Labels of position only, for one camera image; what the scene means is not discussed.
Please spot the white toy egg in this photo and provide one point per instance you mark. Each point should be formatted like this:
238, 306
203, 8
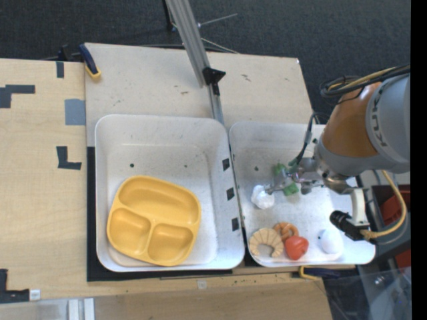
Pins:
330, 242

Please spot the orange toy pretzel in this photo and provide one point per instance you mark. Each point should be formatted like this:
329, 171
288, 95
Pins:
287, 229

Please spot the black cylinder on white bracket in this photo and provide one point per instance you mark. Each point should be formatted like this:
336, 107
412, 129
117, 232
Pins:
353, 218

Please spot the green toy broccoli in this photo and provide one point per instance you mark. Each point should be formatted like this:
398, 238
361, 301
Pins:
291, 189

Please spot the white crumpled lump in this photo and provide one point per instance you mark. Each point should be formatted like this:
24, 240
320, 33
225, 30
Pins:
262, 198

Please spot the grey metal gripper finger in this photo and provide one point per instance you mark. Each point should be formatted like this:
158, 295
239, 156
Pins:
276, 188
284, 176

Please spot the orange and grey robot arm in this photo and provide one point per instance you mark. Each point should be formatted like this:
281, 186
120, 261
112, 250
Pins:
360, 128

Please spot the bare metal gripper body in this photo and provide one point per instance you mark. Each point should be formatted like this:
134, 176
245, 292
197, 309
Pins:
313, 173

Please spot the white plastic tray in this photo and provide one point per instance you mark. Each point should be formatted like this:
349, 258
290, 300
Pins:
300, 212
166, 145

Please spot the yellow divided plate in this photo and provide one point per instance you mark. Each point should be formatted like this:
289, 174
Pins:
153, 218

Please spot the beige toy croissant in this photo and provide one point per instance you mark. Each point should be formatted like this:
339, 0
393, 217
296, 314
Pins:
265, 238

